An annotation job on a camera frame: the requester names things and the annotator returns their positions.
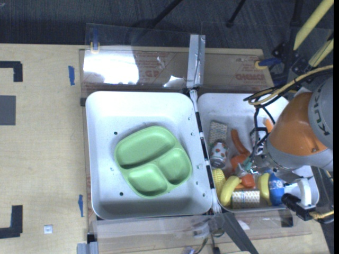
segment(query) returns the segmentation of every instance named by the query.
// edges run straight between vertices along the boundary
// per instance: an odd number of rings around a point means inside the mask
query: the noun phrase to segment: wooden surface
[[[76,253],[77,244],[86,240],[81,48],[0,45],[0,60],[23,63],[22,83],[13,82],[12,69],[0,69],[0,94],[16,95],[16,125],[0,126],[0,227],[10,225],[12,205],[23,205],[23,233],[18,238],[0,239],[0,253]],[[74,86],[68,66],[75,69]],[[79,195],[83,195],[84,217]],[[52,234],[43,232],[48,224],[53,225]],[[253,240],[253,244],[259,253],[329,253],[320,225],[314,221],[302,225],[309,231],[305,235]],[[232,242],[219,247],[221,253],[239,251]],[[212,253],[210,246],[201,253]]]

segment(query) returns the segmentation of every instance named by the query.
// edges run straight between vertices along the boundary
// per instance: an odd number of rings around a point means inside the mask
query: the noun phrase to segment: green plate
[[[153,198],[180,186],[192,164],[178,139],[166,128],[151,126],[121,140],[114,159],[139,196]]]

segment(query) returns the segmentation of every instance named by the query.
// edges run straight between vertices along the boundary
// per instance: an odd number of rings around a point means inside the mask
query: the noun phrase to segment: black square
[[[0,95],[0,125],[15,125],[16,96]]]

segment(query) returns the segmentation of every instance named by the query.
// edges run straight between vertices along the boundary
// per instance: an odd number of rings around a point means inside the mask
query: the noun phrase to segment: banana
[[[270,201],[270,190],[269,190],[269,173],[264,173],[258,178],[258,188],[260,190],[260,197],[267,201],[268,205],[271,206]]]
[[[223,206],[229,206],[231,204],[232,193],[241,182],[242,180],[234,175],[226,180],[220,194],[220,202]]]
[[[217,196],[220,199],[222,187],[224,183],[226,182],[224,172],[220,168],[216,168],[212,170],[212,176],[213,176],[214,186],[217,191]]]

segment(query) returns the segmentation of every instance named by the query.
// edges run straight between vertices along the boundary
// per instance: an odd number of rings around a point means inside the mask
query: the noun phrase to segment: soda can
[[[223,168],[226,165],[228,148],[222,142],[215,142],[211,149],[210,163],[214,168]]]

